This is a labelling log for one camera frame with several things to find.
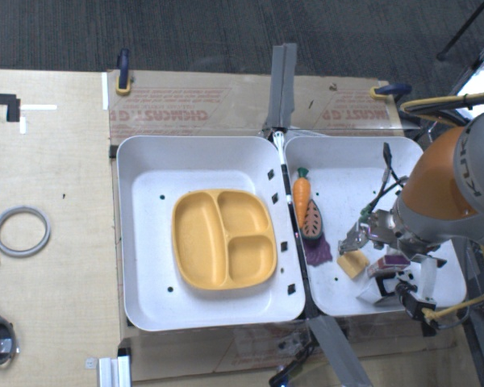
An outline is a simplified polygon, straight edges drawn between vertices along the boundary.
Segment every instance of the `yellow sponge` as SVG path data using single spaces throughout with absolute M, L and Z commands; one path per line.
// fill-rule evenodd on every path
M 360 249 L 357 249 L 356 251 L 346 252 L 337 258 L 337 264 L 353 279 L 364 271 L 365 267 L 369 265 L 369 260 Z

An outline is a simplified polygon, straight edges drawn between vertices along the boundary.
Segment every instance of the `orange carrot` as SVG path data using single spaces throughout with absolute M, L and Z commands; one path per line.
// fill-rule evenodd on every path
M 299 178 L 292 187 L 292 200 L 298 217 L 298 225 L 303 227 L 305 216 L 307 216 L 308 201 L 310 201 L 310 182 L 307 179 L 308 169 L 298 168 Z

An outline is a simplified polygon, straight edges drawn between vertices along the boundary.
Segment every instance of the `purple object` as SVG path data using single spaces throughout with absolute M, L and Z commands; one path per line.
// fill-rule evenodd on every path
M 324 238 L 324 232 L 318 239 L 302 238 L 302 242 L 308 265 L 316 267 L 323 262 L 333 259 L 332 253 L 330 252 L 330 244 Z

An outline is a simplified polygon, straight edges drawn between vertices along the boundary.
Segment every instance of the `light wood surface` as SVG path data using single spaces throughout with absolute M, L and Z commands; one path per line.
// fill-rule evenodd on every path
M 32 205 L 52 224 L 48 245 L 37 255 L 0 255 L 0 314 L 13 322 L 20 353 L 0 368 L 0 386 L 95 386 L 86 359 L 116 357 L 120 342 L 115 221 L 109 118 L 102 108 L 101 73 L 0 70 L 0 93 L 32 110 L 27 134 L 6 123 L 0 106 L 0 212 Z M 19 216 L 4 226 L 10 246 L 27 248 L 42 234 L 40 223 Z M 376 386 L 475 386 L 478 378 L 461 328 L 452 343 L 402 354 L 366 357 Z M 319 385 L 340 385 L 329 365 L 305 367 Z M 268 385 L 274 369 L 148 381 L 137 385 Z

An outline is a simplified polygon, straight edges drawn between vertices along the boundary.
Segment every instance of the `gray ring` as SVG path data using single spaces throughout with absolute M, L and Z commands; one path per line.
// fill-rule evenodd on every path
M 8 256 L 13 256 L 16 258 L 25 258 L 27 256 L 34 255 L 37 252 L 39 252 L 48 242 L 48 238 L 50 237 L 50 222 L 48 221 L 47 215 L 45 215 L 43 212 L 41 212 L 39 209 L 35 208 L 34 206 L 27 206 L 27 205 L 13 206 L 8 210 L 4 210 L 0 214 L 0 228 L 2 228 L 2 224 L 11 216 L 16 214 L 26 214 L 26 213 L 33 214 L 37 216 L 39 219 L 41 219 L 41 222 L 43 222 L 43 224 L 45 225 L 45 235 L 43 236 L 41 241 L 37 243 L 37 245 L 25 251 L 18 251 L 15 249 L 8 248 L 0 240 L 0 250 Z

